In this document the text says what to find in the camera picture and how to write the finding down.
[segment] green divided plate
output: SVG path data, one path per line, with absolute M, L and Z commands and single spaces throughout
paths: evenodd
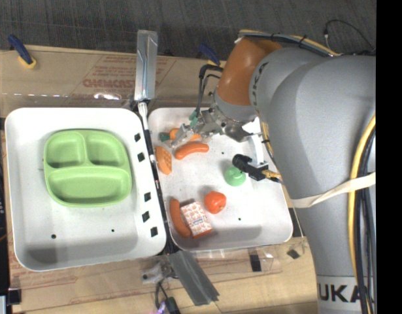
M 110 205 L 131 192 L 131 167 L 124 144 L 103 130 L 63 130 L 44 148 L 47 189 L 58 203 L 75 207 Z

